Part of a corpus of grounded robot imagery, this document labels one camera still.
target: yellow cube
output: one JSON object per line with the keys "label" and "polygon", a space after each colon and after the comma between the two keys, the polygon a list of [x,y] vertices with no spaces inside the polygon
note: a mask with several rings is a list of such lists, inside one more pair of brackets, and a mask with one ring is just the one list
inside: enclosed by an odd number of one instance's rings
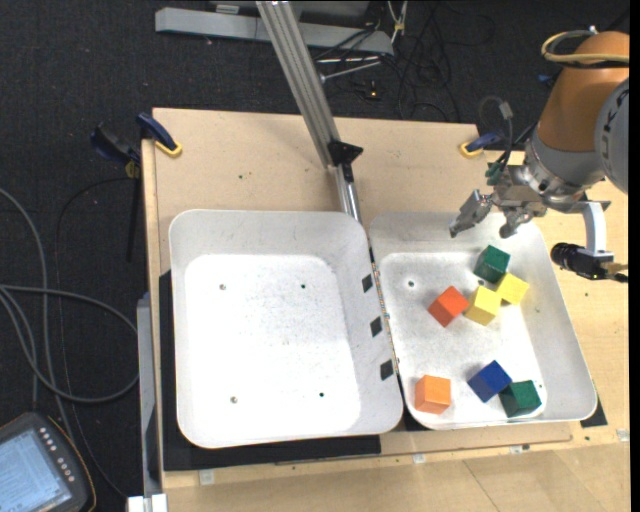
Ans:
{"label": "yellow cube", "polygon": [[493,290],[485,286],[478,286],[475,292],[469,297],[469,307],[464,315],[482,325],[488,325],[500,310],[502,299]]}
{"label": "yellow cube", "polygon": [[520,304],[528,289],[529,283],[507,272],[498,281],[496,293],[509,304]]}

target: cube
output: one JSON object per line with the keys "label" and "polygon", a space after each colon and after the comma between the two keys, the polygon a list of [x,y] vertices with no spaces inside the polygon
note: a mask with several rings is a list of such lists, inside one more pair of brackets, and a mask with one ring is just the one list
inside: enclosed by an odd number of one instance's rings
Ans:
{"label": "cube", "polygon": [[511,255],[488,245],[478,256],[473,273],[490,283],[497,283],[509,266]]}
{"label": "cube", "polygon": [[467,384],[483,402],[496,396],[511,384],[511,377],[504,371],[497,361],[492,361],[482,370],[471,377]]}
{"label": "cube", "polygon": [[520,304],[522,297],[529,289],[529,283],[510,272],[506,272],[498,281],[496,293],[509,304]]}
{"label": "cube", "polygon": [[499,396],[508,418],[529,414],[542,405],[536,386],[531,380],[512,382],[500,391]]}
{"label": "cube", "polygon": [[451,381],[444,377],[424,375],[416,384],[416,409],[433,414],[443,413],[451,405]]}
{"label": "cube", "polygon": [[485,286],[478,286],[469,297],[469,307],[464,316],[481,325],[488,325],[500,311],[502,299],[493,290]]}
{"label": "cube", "polygon": [[427,311],[446,327],[469,306],[469,301],[454,286],[449,286],[427,308]]}

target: black bracket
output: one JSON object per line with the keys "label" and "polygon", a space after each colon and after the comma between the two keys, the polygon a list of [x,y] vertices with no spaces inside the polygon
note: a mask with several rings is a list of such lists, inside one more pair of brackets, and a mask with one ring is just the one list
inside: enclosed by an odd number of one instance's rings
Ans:
{"label": "black bracket", "polygon": [[358,158],[364,150],[358,146],[340,141],[329,142],[328,148],[333,165],[336,167],[341,165],[345,181],[347,183],[353,183],[353,169],[351,168],[351,163]]}

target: wooden table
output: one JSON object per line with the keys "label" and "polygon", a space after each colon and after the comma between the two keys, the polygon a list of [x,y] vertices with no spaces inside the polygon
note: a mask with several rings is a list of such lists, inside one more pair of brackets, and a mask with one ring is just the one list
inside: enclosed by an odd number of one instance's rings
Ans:
{"label": "wooden table", "polygon": [[[155,109],[153,115],[184,147],[178,158],[149,141],[142,148],[158,376],[158,278],[170,269],[168,228],[178,213],[340,207],[333,175],[321,167],[300,116],[176,109]],[[385,211],[455,212],[474,188],[488,191],[486,157],[465,159],[457,149],[477,137],[473,125],[347,118],[336,124],[344,141],[364,148],[354,172],[365,229]],[[590,197],[613,201],[606,212],[607,248],[616,261],[627,262],[627,197],[609,183],[598,184]],[[585,243],[580,215],[549,212],[535,222],[549,249],[560,241]],[[209,486],[200,485],[203,475],[197,471],[163,471],[170,510],[508,510],[516,503],[518,510],[526,510],[522,507],[533,503],[535,493],[544,499],[555,496],[554,506],[562,500],[580,505],[550,510],[630,507],[629,443],[624,442],[630,428],[628,287],[556,272],[607,425],[543,423],[437,432],[409,432],[400,425],[381,436],[382,454],[376,457],[216,469],[206,475],[215,482]],[[518,501],[521,486],[533,494]],[[578,488],[585,492],[576,493]],[[427,506],[425,500],[434,493],[440,501]]]}

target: device screen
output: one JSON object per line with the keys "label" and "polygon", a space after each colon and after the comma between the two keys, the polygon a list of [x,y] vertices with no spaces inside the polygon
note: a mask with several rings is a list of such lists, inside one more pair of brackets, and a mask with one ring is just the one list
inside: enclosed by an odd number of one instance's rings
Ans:
{"label": "device screen", "polygon": [[34,429],[0,444],[1,512],[45,512],[71,499],[42,450]]}

